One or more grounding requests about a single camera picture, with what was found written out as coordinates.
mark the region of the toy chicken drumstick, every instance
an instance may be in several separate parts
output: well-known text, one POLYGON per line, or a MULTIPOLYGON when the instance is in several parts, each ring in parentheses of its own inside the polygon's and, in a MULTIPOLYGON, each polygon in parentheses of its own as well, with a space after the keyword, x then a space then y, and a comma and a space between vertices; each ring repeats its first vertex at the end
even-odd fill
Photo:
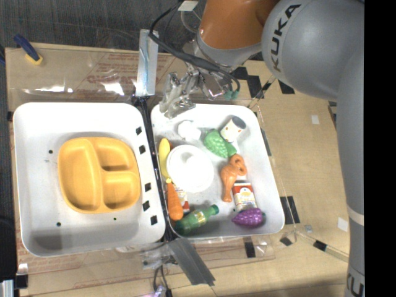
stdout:
POLYGON ((234 186, 237 176, 244 176, 248 171, 245 167, 245 162, 241 155, 234 154, 227 165, 225 165, 221 172, 220 177, 224 184, 223 201, 231 202, 231 188, 234 186))

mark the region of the purple eggplant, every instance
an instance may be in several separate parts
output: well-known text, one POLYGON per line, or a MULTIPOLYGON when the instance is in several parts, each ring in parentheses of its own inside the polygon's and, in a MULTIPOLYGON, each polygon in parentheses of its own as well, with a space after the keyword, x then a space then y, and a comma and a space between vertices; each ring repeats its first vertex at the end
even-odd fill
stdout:
POLYGON ((254 227, 263 223, 265 213, 258 208, 250 208, 241 211, 231 221, 237 225, 254 227))

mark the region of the orange carrot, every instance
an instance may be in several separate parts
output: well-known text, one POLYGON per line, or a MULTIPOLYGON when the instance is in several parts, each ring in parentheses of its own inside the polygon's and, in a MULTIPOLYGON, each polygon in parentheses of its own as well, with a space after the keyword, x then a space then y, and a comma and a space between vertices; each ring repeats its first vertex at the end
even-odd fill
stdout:
POLYGON ((183 218, 183 207, 181 205, 178 193, 174 189, 172 180, 170 178, 166 180, 166 185, 168 187, 169 217, 171 217, 173 221, 178 221, 183 218))

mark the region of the toy bottle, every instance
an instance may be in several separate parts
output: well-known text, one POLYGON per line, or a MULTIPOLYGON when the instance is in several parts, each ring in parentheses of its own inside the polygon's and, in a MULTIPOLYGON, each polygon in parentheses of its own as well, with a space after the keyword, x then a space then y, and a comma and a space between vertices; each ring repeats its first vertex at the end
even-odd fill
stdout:
POLYGON ((192 230, 206 224, 208 219, 216 214, 218 214, 218 207, 216 205, 211 205, 206 209, 194 210, 186 215, 183 219, 177 221, 174 229, 180 235, 186 235, 192 230))

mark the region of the orange plate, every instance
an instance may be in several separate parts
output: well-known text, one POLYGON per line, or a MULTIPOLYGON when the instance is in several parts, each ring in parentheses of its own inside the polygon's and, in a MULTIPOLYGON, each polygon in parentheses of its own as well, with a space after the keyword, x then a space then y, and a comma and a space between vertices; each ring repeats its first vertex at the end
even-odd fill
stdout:
POLYGON ((109 137, 80 137, 62 145, 58 156, 62 195, 82 213, 126 209, 140 197, 140 175, 132 149, 109 137))

